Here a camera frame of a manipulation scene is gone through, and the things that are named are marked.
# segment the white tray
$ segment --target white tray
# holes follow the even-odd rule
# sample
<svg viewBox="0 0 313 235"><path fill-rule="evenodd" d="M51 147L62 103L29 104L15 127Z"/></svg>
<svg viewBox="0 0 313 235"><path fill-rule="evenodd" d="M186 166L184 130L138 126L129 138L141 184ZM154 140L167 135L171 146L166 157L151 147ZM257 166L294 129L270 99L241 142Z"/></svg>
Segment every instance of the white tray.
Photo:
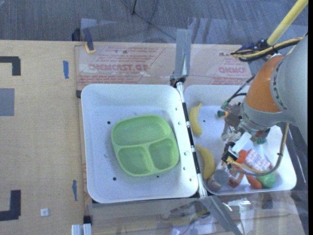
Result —
<svg viewBox="0 0 313 235"><path fill-rule="evenodd" d="M81 94L87 187L99 203L159 198L184 198L198 190L198 180L180 95L168 85L91 84ZM111 142L119 120L140 114L159 114L171 125L180 159L166 172L133 177L120 167Z"/></svg>
<svg viewBox="0 0 313 235"><path fill-rule="evenodd" d="M221 105L238 89L238 86L217 86L217 85L192 85L186 88L184 97L188 111L198 105L199 102L203 104L199 110L199 123L202 128L202 134L200 136L194 135L195 144L199 144L202 147L209 149L214 156L215 164L221 162L221 156L224 151L225 142L221 139L221 134L224 128L224 118L217 117L217 111ZM242 101L243 97L235 98L231 103L238 103ZM278 158L280 142L282 138L281 129L278 126L274 126L270 129L267 137L267 142L254 146L249 141L244 149L253 148L261 155L266 157L272 165L276 164ZM198 159L200 164L200 170L203 169L203 161L201 154L198 152ZM275 172L276 183L270 189L252 189L246 180L246 177L242 180L241 184L235 188L226 186L219 191L213 191L208 188L206 181L204 181L205 188L215 195L230 195L230 194L244 194L253 192L264 191L280 191L290 190L295 187L297 177L288 153L285 147L284 156L282 158L279 168Z"/></svg>

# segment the yellow banana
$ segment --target yellow banana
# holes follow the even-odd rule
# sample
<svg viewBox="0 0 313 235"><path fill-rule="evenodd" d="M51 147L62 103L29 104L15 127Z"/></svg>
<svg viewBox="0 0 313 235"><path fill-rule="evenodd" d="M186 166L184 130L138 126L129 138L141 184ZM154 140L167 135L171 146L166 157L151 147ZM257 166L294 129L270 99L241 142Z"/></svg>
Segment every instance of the yellow banana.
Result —
<svg viewBox="0 0 313 235"><path fill-rule="evenodd" d="M189 111L189 121L191 125L191 130L197 135L202 134L202 129L198 121L198 113L201 106L202 103L199 103L197 106L192 107L191 110Z"/></svg>
<svg viewBox="0 0 313 235"><path fill-rule="evenodd" d="M196 144L196 148L200 151L203 161L204 161L204 168L202 172L202 177L204 180L207 180L211 177L215 171L215 162L213 154L209 149L201 147L200 145Z"/></svg>

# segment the blue tape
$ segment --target blue tape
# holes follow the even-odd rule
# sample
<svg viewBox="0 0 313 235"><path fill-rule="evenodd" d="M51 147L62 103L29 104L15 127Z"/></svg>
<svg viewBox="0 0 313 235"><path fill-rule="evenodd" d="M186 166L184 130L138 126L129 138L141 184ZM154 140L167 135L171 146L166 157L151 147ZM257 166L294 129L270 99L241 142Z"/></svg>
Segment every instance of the blue tape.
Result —
<svg viewBox="0 0 313 235"><path fill-rule="evenodd" d="M68 61L63 61L63 72L65 79L68 79Z"/></svg>

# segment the green divided tray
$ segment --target green divided tray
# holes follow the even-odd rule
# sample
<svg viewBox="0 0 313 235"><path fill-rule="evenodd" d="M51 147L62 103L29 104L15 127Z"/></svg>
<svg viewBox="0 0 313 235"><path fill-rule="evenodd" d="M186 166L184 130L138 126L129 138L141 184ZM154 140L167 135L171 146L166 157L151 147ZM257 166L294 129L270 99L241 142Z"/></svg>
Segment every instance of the green divided tray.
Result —
<svg viewBox="0 0 313 235"><path fill-rule="evenodd" d="M132 176L164 172L179 162L172 128L159 115L139 115L117 122L111 140L121 168Z"/></svg>

